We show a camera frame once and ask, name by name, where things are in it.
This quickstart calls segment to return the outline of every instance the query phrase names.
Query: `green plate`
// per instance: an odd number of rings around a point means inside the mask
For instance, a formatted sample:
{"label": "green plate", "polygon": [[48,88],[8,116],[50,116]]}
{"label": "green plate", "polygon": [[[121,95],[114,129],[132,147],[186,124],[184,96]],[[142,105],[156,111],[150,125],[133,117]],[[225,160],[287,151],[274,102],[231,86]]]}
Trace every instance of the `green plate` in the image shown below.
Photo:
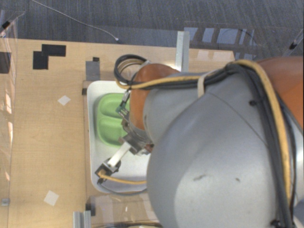
{"label": "green plate", "polygon": [[123,94],[110,93],[104,95],[99,103],[97,109],[97,133],[99,139],[113,147],[119,147],[119,137],[125,136],[127,133],[123,130],[121,125],[122,117],[116,112],[123,98]]}

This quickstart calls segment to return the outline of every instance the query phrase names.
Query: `white paper square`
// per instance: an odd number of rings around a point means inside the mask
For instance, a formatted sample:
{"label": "white paper square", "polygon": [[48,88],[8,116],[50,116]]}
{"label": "white paper square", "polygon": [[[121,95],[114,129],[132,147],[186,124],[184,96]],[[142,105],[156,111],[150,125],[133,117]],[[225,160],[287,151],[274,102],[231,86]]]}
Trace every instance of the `white paper square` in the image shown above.
{"label": "white paper square", "polygon": [[44,201],[47,204],[54,206],[56,204],[58,198],[59,198],[59,195],[50,190],[50,191],[48,191],[48,194],[46,195]]}
{"label": "white paper square", "polygon": [[66,105],[71,99],[69,97],[67,97],[66,95],[64,95],[63,97],[61,97],[58,102],[62,105]]}

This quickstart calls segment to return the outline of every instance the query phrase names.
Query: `gray metal shell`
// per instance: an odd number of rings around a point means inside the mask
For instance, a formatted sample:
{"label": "gray metal shell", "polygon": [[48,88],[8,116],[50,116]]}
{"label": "gray metal shell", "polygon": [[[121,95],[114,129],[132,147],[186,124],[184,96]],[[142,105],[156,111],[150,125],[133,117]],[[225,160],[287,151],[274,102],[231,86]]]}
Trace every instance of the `gray metal shell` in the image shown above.
{"label": "gray metal shell", "polygon": [[[230,76],[156,136],[148,193],[165,228],[271,227],[276,191],[260,115],[250,100],[246,82]],[[153,117],[162,123],[161,114]]]}

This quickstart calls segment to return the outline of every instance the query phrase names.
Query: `white cable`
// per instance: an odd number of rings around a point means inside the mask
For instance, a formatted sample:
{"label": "white cable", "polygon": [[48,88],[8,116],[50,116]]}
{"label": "white cable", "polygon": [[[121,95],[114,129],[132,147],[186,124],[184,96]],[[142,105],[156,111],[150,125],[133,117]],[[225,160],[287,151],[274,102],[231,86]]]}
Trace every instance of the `white cable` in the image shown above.
{"label": "white cable", "polygon": [[106,30],[104,30],[104,29],[102,29],[102,28],[98,28],[98,27],[95,27],[95,26],[93,26],[93,25],[89,25],[89,24],[86,24],[86,23],[84,23],[84,22],[81,22],[81,21],[79,21],[79,20],[77,20],[77,19],[75,19],[75,18],[73,18],[73,17],[71,17],[71,16],[69,16],[69,15],[67,15],[67,14],[65,14],[65,13],[63,13],[63,12],[60,12],[60,11],[57,10],[57,9],[51,8],[51,7],[49,7],[49,6],[47,6],[47,5],[44,5],[44,4],[42,4],[42,3],[40,3],[40,2],[38,2],[38,1],[36,1],[36,0],[31,0],[31,1],[37,3],[37,4],[41,5],[41,6],[43,6],[43,7],[45,7],[45,8],[47,8],[47,9],[53,10],[53,11],[55,11],[55,12],[57,12],[57,13],[60,13],[60,14],[62,14],[62,15],[64,15],[64,16],[68,17],[69,19],[74,20],[74,21],[76,21],[76,22],[78,22],[78,23],[80,23],[80,24],[82,24],[82,25],[85,25],[85,26],[88,26],[88,27],[91,27],[91,28],[94,28],[94,29],[103,31],[103,32],[107,33],[108,35],[112,36],[116,41],[119,41],[119,38],[115,37],[113,34],[111,34],[110,32],[108,32],[108,31],[106,31]]}

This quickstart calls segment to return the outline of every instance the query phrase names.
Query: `table surface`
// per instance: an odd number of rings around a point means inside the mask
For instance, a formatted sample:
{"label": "table surface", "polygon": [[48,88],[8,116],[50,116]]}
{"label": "table surface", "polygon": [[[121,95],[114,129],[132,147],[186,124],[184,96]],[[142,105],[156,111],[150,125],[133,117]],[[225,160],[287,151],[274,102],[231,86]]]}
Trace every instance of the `table surface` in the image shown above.
{"label": "table surface", "polygon": [[[33,70],[42,44],[66,45],[65,57],[49,57],[48,70]],[[9,228],[72,227],[85,210],[86,171],[82,88],[86,61],[100,58],[102,80],[113,80],[115,60],[136,54],[174,65],[175,48],[62,41],[18,40]],[[234,59],[230,51],[190,49],[191,72],[210,71]],[[58,102],[63,96],[71,100]],[[59,195],[54,206],[44,202]]]}

